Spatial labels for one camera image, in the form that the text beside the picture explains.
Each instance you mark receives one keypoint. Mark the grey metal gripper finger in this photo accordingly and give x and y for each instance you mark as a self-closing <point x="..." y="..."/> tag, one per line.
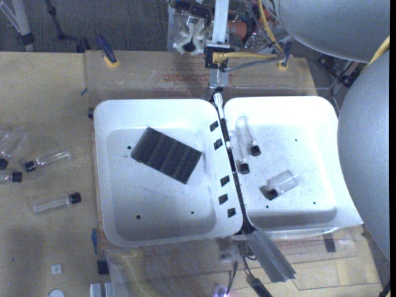
<point x="183" y="40"/>
<point x="203" y="36"/>

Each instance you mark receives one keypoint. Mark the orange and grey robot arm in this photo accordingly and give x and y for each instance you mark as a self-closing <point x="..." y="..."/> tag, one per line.
<point x="334" y="17"/>

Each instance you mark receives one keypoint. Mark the thin black and white rod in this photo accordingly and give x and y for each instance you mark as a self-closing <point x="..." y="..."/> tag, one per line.
<point x="223" y="125"/>

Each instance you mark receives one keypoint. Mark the clear plastic bottle black cap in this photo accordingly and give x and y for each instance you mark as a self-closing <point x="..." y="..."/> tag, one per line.
<point x="246" y="131"/>
<point x="239" y="153"/>
<point x="283" y="182"/>
<point x="49" y="159"/>
<point x="55" y="202"/>
<point x="9" y="144"/>
<point x="14" y="177"/>

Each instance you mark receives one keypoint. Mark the black ribbed rectangular block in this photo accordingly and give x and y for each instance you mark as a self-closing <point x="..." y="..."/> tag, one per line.
<point x="167" y="155"/>

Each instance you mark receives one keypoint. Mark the white plastic tray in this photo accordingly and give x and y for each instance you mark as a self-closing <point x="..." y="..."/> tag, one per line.
<point x="161" y="209"/>
<point x="297" y="159"/>

